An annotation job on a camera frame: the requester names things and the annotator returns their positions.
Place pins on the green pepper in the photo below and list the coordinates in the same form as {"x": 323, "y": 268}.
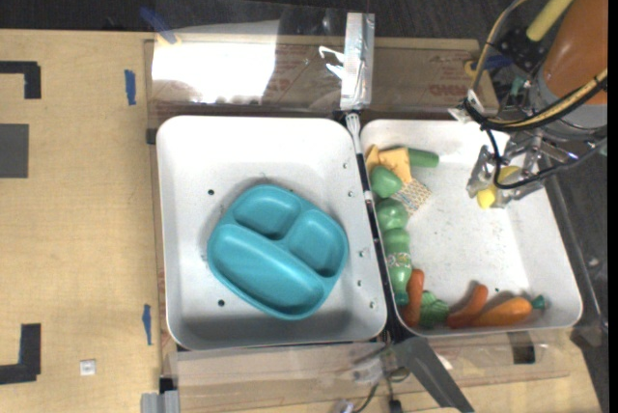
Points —
{"x": 384, "y": 183}
{"x": 391, "y": 214}

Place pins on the thin black and white rod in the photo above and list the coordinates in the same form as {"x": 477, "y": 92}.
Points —
{"x": 367, "y": 189}

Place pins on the white plastic tray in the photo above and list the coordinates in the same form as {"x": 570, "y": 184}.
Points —
{"x": 483, "y": 252}
{"x": 289, "y": 150}

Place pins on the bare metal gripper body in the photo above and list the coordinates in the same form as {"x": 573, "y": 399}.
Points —
{"x": 541, "y": 145}

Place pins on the small white square tag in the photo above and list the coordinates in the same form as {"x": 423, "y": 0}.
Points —
{"x": 87, "y": 367}

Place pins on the yellow banana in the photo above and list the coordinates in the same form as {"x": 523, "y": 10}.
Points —
{"x": 486, "y": 198}

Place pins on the orange carrot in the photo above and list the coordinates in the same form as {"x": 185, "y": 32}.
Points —
{"x": 507, "y": 312}

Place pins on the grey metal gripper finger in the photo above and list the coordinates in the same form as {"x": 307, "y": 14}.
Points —
{"x": 479, "y": 172}
{"x": 524, "y": 191}

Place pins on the blue divided plate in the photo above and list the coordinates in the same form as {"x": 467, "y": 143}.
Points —
{"x": 270, "y": 266}

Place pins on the yellow cheese wedge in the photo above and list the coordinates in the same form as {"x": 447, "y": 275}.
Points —
{"x": 393, "y": 160}

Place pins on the green bottle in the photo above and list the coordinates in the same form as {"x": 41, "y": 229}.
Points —
{"x": 398, "y": 256}

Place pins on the orange sausage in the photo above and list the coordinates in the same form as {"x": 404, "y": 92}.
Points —
{"x": 470, "y": 307}
{"x": 415, "y": 295}

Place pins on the green cucumber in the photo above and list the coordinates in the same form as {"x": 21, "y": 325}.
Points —
{"x": 422, "y": 157}

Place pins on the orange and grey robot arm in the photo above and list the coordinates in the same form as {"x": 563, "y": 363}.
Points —
{"x": 579, "y": 39}

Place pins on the patterned square biscuit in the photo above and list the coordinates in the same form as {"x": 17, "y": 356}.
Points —
{"x": 414, "y": 196}

